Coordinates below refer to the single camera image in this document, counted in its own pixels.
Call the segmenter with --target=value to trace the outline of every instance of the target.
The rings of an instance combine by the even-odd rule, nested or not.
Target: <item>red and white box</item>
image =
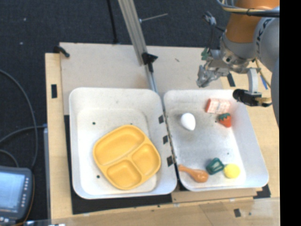
[[[230,101],[225,99],[209,99],[205,111],[207,113],[224,114],[229,111]]]

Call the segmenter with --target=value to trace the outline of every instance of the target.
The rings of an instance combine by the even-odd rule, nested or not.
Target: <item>white tray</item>
[[[190,191],[230,188],[257,188],[267,184],[269,175],[261,154],[246,106],[233,99],[232,90],[171,90],[164,96],[167,123],[177,164],[206,170],[215,157],[223,164],[235,163],[241,173],[228,179],[223,172],[209,175],[205,183],[195,182],[187,173],[179,172],[180,181]],[[206,113],[208,99],[227,99],[232,126],[217,122],[216,114]],[[181,115],[191,113],[196,118],[194,131],[185,129]]]
[[[69,97],[72,181],[75,192],[85,199],[121,198],[171,193],[177,185],[166,124],[158,94],[149,89],[77,88]],[[152,141],[161,157],[159,171],[131,190],[115,188],[94,162],[94,143],[125,124],[139,127]]]

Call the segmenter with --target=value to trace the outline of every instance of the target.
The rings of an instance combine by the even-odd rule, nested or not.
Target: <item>yellow ball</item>
[[[240,174],[240,168],[236,164],[228,164],[224,168],[225,176],[228,178],[237,178]]]

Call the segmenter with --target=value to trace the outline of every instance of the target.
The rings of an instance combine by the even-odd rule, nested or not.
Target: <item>yellow divided plate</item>
[[[93,157],[105,177],[122,190],[141,185],[161,166],[153,143],[133,125],[121,126],[100,138],[94,145]]]

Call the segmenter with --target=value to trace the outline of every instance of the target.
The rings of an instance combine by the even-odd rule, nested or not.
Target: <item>white ball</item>
[[[194,130],[196,127],[196,119],[194,115],[191,113],[185,113],[181,116],[181,124],[187,130]]]

